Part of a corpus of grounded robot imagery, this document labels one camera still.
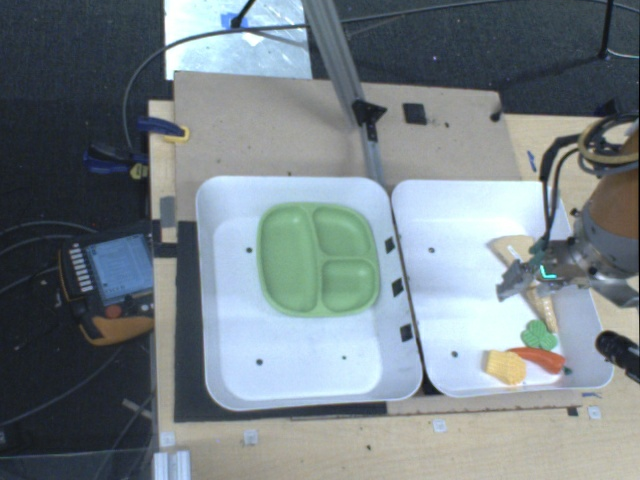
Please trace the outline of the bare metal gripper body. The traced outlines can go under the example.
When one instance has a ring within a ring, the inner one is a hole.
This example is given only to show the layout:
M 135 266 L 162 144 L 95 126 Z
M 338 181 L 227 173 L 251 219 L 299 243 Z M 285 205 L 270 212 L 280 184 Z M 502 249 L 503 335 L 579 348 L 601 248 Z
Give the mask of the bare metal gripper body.
M 534 278 L 550 291 L 570 285 L 589 287 L 599 268 L 584 254 L 582 245 L 578 239 L 536 241 L 528 260 Z

